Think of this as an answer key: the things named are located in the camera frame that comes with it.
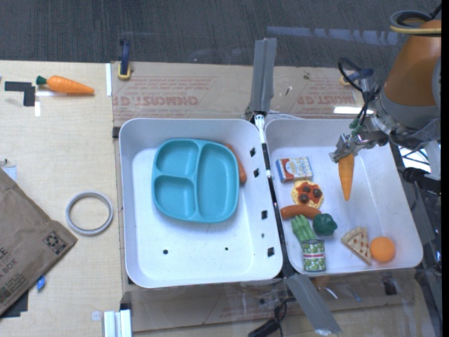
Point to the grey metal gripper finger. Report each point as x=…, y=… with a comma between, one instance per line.
x=339, y=150
x=355, y=146

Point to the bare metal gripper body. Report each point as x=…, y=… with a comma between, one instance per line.
x=372, y=132

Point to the orange toy carrot without leaves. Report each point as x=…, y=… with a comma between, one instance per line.
x=346, y=177

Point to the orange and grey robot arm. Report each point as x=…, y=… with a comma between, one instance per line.
x=410, y=72

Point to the small red and blue carton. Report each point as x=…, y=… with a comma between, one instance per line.
x=294, y=169

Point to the toy pizza slice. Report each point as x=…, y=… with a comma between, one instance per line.
x=307, y=193

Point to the white plastic tray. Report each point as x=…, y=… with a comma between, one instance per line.
x=379, y=202
x=196, y=251

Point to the orange toy sausage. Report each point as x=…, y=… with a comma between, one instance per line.
x=241, y=168
x=298, y=211

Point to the green toy broccoli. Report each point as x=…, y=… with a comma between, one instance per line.
x=324, y=224

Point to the green toy asparagus bundle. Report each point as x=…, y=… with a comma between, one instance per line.
x=302, y=228

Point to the toy pie slice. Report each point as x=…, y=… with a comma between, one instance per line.
x=358, y=242

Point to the orange toy fruit ball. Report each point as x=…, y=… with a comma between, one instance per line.
x=382, y=249

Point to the small green pea can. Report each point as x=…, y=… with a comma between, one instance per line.
x=314, y=255

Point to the blue divided plate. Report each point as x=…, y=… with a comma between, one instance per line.
x=214, y=181

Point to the brown cardboard board red print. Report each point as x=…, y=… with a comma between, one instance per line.
x=182, y=93

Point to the orange toy carrot green top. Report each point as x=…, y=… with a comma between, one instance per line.
x=66, y=85

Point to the brown paper envelope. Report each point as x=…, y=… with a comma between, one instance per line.
x=24, y=237

